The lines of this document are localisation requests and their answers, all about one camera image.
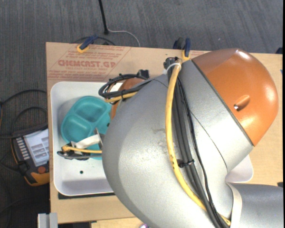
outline gray carpet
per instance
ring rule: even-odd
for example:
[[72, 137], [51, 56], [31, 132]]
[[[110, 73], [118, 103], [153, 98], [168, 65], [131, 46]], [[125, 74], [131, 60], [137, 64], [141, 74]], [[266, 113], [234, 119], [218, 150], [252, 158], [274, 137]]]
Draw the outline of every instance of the gray carpet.
[[[110, 30], [133, 33], [141, 47], [172, 48], [189, 37], [194, 50], [239, 47], [275, 53], [283, 47], [283, 0], [102, 0]], [[97, 34], [119, 46], [137, 47], [127, 33], [103, 34], [98, 0], [0, 0], [0, 98], [27, 89], [46, 90], [45, 42], [73, 42]], [[41, 92], [27, 92], [3, 105], [0, 135], [46, 121], [30, 106], [46, 107]], [[9, 140], [0, 139], [0, 160], [15, 168]], [[0, 228], [37, 227], [49, 212], [48, 185], [30, 187], [0, 165]]]

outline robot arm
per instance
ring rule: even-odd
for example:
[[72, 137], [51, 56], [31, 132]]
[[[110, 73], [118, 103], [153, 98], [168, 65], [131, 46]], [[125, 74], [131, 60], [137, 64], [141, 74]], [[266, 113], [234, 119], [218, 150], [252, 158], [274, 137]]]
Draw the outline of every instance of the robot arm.
[[117, 197], [152, 228], [283, 227], [283, 188], [225, 182], [276, 117], [265, 67], [240, 49], [183, 62], [167, 116], [175, 68], [115, 104], [103, 165]]

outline cable tie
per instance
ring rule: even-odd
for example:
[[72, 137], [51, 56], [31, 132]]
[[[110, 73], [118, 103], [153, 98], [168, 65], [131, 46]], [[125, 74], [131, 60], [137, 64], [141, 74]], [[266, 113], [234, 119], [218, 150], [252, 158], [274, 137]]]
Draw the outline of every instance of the cable tie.
[[189, 161], [189, 162], [187, 162], [187, 163], [180, 163], [180, 164], [179, 164], [179, 167], [180, 167], [180, 168], [183, 168], [183, 167], [185, 167], [185, 166], [192, 165], [193, 163], [194, 163], [194, 160]]
[[125, 99], [124, 99], [124, 91], [125, 91], [125, 89], [123, 89], [123, 90], [121, 91], [122, 101], [124, 101], [124, 100], [125, 100]]
[[122, 80], [124, 80], [124, 76], [122, 74], [119, 74], [119, 76], [122, 78]]
[[169, 65], [169, 66], [167, 67], [167, 69], [164, 69], [162, 73], [163, 73], [163, 74], [167, 74], [167, 73], [168, 73], [168, 70], [169, 70], [171, 67], [175, 66], [175, 65], [179, 65], [179, 66], [181, 67], [181, 64], [180, 64], [180, 63], [172, 63], [171, 65]]

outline cardboard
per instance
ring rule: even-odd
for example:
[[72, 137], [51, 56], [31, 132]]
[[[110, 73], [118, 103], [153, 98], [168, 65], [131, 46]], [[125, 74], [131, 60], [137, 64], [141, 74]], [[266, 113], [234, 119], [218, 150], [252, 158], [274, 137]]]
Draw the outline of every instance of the cardboard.
[[[148, 69], [151, 77], [162, 74], [163, 63], [168, 57], [181, 57], [181, 50], [116, 47], [90, 45], [84, 53], [77, 52], [78, 44], [46, 44], [48, 125], [50, 148], [50, 202], [51, 212], [57, 213], [58, 222], [73, 223], [93, 220], [112, 220], [108, 224], [127, 221], [140, 222], [118, 200], [116, 196], [77, 199], [59, 199], [53, 184], [53, 151], [50, 91], [60, 81], [107, 82], [121, 74], [136, 74], [140, 69]], [[191, 51], [194, 58], [207, 51]], [[279, 96], [278, 116], [254, 150], [249, 154], [253, 168], [253, 178], [248, 183], [277, 185], [283, 181], [283, 124], [282, 124], [282, 80], [283, 55], [251, 53], [268, 69]]]

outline orange dome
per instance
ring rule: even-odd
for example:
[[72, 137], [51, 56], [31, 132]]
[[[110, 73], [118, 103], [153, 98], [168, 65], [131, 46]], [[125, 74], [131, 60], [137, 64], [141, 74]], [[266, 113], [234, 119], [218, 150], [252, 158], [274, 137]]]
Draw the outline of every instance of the orange dome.
[[238, 48], [208, 52], [192, 61], [212, 83], [255, 146], [278, 112], [276, 86], [267, 69]]

